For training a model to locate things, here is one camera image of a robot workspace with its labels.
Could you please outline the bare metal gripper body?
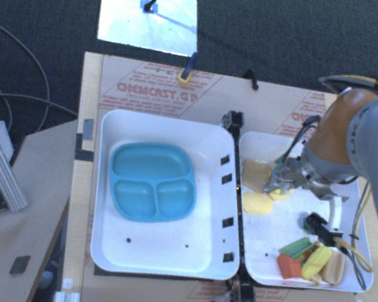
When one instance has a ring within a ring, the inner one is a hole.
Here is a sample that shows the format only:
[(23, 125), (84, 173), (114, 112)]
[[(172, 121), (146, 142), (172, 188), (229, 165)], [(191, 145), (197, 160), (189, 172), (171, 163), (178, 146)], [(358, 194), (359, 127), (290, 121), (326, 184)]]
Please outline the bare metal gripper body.
[(277, 158), (275, 173), (279, 183), (291, 183), (294, 187), (311, 191), (318, 199), (325, 201), (335, 196), (331, 185), (341, 179), (343, 166), (309, 162), (288, 158)]

